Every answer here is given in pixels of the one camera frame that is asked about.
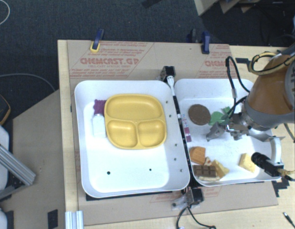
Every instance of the small bottle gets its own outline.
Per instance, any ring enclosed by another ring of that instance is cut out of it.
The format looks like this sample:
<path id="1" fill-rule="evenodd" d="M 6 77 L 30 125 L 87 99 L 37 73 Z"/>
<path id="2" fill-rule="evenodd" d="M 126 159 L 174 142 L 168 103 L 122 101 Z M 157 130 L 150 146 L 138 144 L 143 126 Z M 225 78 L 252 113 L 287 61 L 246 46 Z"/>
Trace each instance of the small bottle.
<path id="1" fill-rule="evenodd" d="M 105 119 L 102 114 L 95 114 L 92 118 L 94 137 L 106 138 Z"/>

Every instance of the yellow plate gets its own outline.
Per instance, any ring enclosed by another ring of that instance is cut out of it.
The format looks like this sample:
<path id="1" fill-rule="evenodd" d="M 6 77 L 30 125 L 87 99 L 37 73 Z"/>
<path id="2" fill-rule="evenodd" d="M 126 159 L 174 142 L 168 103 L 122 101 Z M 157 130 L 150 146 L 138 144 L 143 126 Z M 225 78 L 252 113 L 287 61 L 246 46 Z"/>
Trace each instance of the yellow plate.
<path id="1" fill-rule="evenodd" d="M 167 137 L 163 107 L 144 94 L 118 94 L 105 104 L 105 126 L 110 142 L 124 149 L 160 146 Z"/>

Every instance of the yellow cheese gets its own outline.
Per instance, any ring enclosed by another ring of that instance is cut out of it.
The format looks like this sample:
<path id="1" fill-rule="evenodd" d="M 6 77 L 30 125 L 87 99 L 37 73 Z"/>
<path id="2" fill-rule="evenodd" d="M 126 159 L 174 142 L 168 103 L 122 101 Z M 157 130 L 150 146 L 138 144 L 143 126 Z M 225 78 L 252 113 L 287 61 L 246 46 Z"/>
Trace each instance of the yellow cheese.
<path id="1" fill-rule="evenodd" d="M 242 154 L 239 166 L 253 173 L 256 169 L 256 165 L 252 162 L 248 154 Z"/>
<path id="2" fill-rule="evenodd" d="M 212 165 L 215 167 L 216 170 L 216 174 L 222 178 L 223 176 L 225 176 L 226 174 L 229 173 L 229 169 L 224 167 L 219 161 L 217 161 L 216 159 L 212 162 Z"/>

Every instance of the chocolate cookie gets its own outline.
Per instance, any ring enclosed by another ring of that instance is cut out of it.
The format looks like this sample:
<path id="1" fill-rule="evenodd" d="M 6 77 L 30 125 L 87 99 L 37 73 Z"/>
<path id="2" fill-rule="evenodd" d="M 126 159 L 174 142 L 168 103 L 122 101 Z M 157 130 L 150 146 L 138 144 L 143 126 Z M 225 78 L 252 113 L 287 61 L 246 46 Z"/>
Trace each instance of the chocolate cookie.
<path id="1" fill-rule="evenodd" d="M 197 125 L 205 125 L 211 119 L 209 110 L 201 104 L 192 105 L 188 110 L 188 115 L 190 120 Z"/>

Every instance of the pen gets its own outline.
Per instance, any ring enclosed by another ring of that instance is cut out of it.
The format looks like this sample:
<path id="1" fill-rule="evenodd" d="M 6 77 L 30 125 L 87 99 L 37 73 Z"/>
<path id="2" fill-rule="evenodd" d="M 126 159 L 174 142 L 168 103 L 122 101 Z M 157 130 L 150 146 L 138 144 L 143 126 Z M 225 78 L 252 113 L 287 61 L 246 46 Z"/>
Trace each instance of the pen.
<path id="1" fill-rule="evenodd" d="M 291 225 L 295 228 L 294 223 L 292 222 L 291 218 L 287 215 L 287 213 L 283 212 L 283 214 L 284 214 L 285 218 L 288 220 L 288 222 L 290 222 Z"/>

